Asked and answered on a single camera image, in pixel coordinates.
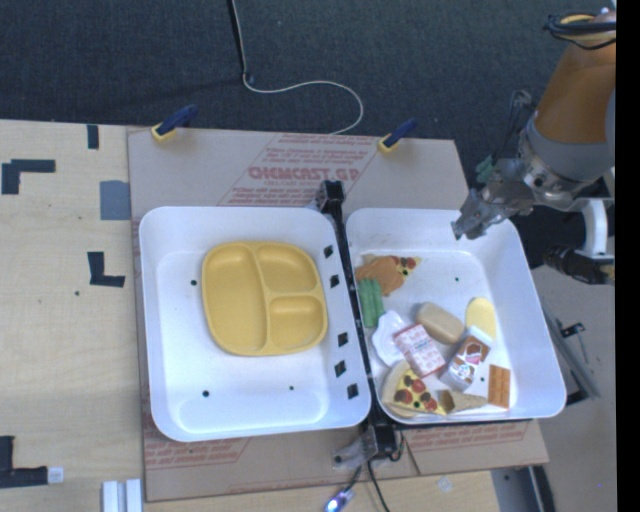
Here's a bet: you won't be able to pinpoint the black cylinder on white bracket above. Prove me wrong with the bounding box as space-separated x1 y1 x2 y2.
542 197 617 286

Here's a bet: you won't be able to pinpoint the thin black rod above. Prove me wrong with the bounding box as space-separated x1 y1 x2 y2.
331 209 383 427

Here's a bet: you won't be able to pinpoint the tan toy bread loaf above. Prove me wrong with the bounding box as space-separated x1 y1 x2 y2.
414 301 466 346

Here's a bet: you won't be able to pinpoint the orange toy biscuit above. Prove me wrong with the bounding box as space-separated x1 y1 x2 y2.
486 363 512 411

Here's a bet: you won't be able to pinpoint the red and white carton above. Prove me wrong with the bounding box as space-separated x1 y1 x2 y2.
392 323 447 379

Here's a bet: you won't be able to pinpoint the yellow divided plate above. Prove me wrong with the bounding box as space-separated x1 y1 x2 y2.
200 240 330 358

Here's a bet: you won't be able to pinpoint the black block with thin wires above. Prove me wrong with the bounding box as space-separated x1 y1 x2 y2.
316 179 348 217
366 422 402 460

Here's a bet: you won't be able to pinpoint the brown and white carton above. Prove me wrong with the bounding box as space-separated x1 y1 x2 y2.
438 325 494 393

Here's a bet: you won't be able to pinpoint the white plastic tray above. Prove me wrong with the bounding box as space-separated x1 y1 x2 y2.
344 207 568 426
138 205 373 444

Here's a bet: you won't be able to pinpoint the green toy beans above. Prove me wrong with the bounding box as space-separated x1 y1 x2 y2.
356 277 386 329

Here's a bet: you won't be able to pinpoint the brown cardboard board red print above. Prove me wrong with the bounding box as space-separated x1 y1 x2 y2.
126 126 551 504

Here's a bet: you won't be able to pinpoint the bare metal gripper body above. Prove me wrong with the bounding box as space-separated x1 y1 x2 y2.
472 157 577 215

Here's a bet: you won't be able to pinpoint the tan toy bread wedge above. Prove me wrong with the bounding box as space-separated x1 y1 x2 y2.
437 388 489 416

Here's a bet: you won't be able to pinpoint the yellow oval toy slice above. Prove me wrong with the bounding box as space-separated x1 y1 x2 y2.
464 296 498 342

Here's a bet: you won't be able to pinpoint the large toy pizza slice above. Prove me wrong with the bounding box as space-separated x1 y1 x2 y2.
381 360 449 419

